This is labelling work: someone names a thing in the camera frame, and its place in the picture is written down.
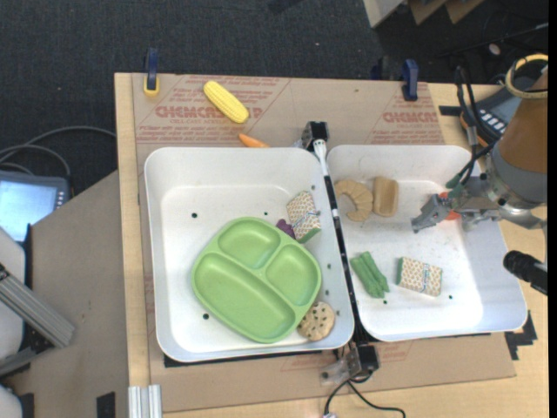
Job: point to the purple grapes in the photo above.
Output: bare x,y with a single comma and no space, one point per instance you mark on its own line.
285,228

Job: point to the thin black and white rod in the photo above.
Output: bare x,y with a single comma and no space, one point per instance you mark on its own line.
335,207

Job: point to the brown cardboard board red print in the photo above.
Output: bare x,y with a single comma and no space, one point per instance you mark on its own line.
330,103

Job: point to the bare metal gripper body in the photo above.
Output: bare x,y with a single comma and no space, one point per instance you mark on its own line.
478,198

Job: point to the yellow corn cob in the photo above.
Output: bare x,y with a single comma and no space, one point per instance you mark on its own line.
225,101

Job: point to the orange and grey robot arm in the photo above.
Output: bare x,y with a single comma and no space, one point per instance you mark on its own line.
524,146

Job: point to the tan croissant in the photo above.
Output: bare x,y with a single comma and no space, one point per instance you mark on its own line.
359,200

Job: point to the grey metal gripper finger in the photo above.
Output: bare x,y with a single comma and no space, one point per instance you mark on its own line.
428,216
474,222

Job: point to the white plastic tray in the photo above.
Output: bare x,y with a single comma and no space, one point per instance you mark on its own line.
187,277
470,277

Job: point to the black cylinder on white bracket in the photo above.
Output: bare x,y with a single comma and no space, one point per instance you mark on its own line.
524,268

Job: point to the chocolate chip biscuit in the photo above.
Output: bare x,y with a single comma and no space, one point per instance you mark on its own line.
317,321

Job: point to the green divided plate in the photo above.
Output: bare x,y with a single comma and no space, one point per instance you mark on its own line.
248,285

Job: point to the green asparagus bunch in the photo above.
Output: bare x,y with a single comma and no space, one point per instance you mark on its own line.
370,274

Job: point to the patterned carton with green edge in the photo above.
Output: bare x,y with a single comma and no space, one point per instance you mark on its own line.
421,276
304,213

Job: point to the orange carrot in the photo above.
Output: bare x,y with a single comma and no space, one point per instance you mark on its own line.
252,141

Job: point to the tan bread loaf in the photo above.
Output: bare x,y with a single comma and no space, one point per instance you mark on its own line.
385,196

